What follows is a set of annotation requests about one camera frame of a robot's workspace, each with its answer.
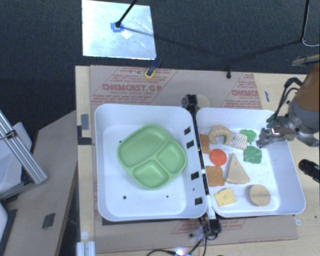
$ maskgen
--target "gray carpet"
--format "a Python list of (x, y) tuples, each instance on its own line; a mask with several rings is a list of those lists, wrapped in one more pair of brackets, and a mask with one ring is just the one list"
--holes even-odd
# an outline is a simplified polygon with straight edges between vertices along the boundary
[[(118, 3), (131, 1), (119, 0)], [(304, 0), (139, 0), (150, 5), (163, 68), (306, 74), (297, 57), (319, 53), (301, 37)], [(0, 109), (35, 132), (75, 109), (75, 66), (148, 67), (146, 60), (82, 56), (80, 0), (0, 1)], [(305, 39), (319, 43), (320, 1)]]

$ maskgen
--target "table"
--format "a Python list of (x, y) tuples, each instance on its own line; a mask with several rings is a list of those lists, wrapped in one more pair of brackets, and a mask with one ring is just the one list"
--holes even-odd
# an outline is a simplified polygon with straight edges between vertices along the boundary
[[(90, 113), (90, 68), (87, 66), (76, 67), (76, 106), (77, 106), (77, 125), (81, 126), (82, 113)], [(303, 81), (305, 75), (292, 74), (265, 74), (254, 73), (257, 90), (260, 96), (262, 108), (275, 111), (283, 91), (283, 85), (288, 78), (298, 77)], [(283, 115), (287, 112), (284, 106), (280, 112)], [(87, 116), (88, 123), (91, 123), (90, 114)], [(91, 127), (82, 130), (83, 138), (91, 137)], [(295, 216), (295, 219), (301, 221), (297, 227), (299, 239), (286, 241), (255, 242), (246, 244), (228, 244), (208, 246), (206, 255), (317, 255), (320, 251), (318, 243), (320, 235), (320, 197), (319, 184), (313, 181), (309, 176), (304, 175), (298, 169), (298, 163), (302, 159), (308, 159), (319, 164), (319, 149), (309, 148), (298, 140), (289, 142), (293, 161), (296, 166), (300, 183), (306, 200), (304, 212)], [(93, 168), (92, 168), (92, 148), (90, 145), (81, 145), (78, 147), (78, 171), (79, 171), (79, 198), (80, 198), (80, 231), (85, 232), (81, 241), (88, 242), (95, 240), (95, 222), (94, 222), (94, 194), (93, 194)], [(112, 252), (97, 254), (99, 256), (143, 256), (148, 251), (130, 251), (130, 252)]]
[[(77, 181), (76, 112), (41, 129), (33, 156), (48, 179), (7, 203), (17, 210), (4, 256), (58, 256)], [(53, 223), (43, 228), (46, 216)]]

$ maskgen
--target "metal frame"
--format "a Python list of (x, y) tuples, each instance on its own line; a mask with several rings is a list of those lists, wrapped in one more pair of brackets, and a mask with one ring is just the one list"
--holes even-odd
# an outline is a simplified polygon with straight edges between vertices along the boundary
[(12, 125), (9, 123), (5, 115), (0, 110), (0, 140), (4, 140), (8, 145), (10, 150), (22, 164), (24, 170), (29, 175), (33, 183), (20, 184), (10, 188), (6, 192), (0, 194), (0, 200), (7, 199), (17, 193), (20, 193), (33, 185), (38, 185), (45, 181), (48, 178), (48, 175), (41, 169), (37, 164), (36, 160), (30, 153), (30, 151), (23, 144), (22, 140), (19, 138), (19, 135), (14, 130)]

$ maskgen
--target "cheese wedge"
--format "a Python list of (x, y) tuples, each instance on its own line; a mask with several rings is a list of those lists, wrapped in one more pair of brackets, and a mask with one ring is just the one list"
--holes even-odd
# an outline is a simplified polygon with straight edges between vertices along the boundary
[(239, 163), (235, 154), (232, 154), (226, 182), (232, 184), (245, 184), (250, 181), (247, 173)]
[(218, 193), (215, 193), (214, 198), (218, 206), (226, 206), (237, 201), (231, 187), (223, 189)]

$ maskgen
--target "toy croissant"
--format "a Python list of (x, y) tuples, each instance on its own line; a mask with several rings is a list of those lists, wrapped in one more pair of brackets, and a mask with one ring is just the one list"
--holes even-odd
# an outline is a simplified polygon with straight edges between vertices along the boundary
[(225, 136), (225, 144), (232, 142), (233, 132), (221, 124), (213, 126), (209, 133), (208, 139), (212, 144), (217, 144), (215, 137)]

